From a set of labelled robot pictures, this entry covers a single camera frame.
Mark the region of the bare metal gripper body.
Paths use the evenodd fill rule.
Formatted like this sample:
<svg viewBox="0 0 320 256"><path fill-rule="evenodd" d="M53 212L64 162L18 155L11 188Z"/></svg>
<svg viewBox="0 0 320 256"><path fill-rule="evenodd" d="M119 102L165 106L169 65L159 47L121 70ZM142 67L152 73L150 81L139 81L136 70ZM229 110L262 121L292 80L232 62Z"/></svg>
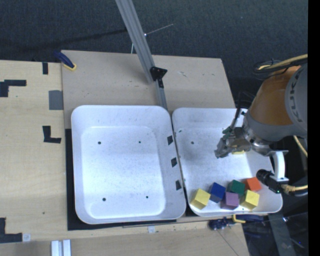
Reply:
<svg viewBox="0 0 320 256"><path fill-rule="evenodd" d="M268 156L272 152L270 144L271 142L260 138L251 128L229 126L223 131L223 145L233 147L233 153L255 151L262 156Z"/></svg>

